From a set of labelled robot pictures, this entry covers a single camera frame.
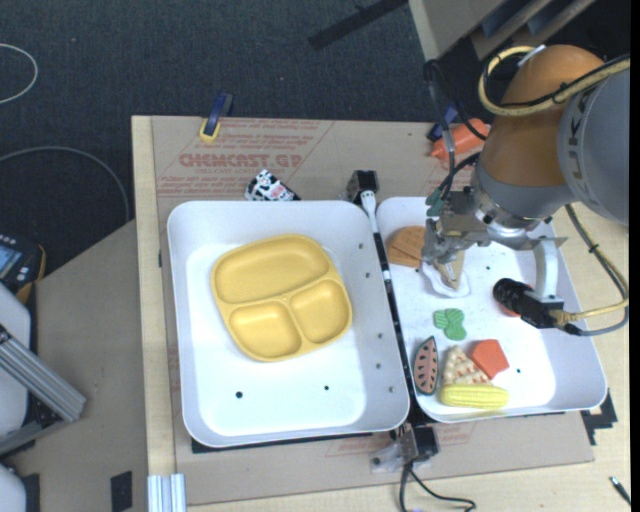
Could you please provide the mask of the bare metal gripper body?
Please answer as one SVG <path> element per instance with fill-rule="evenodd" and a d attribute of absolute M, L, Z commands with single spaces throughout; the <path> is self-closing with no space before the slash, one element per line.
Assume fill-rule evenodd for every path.
<path fill-rule="evenodd" d="M 442 207 L 438 235 L 447 250 L 487 247 L 495 242 L 513 250 L 532 250 L 539 240 L 529 233 L 539 219 L 515 215 L 480 189 L 452 192 Z"/>

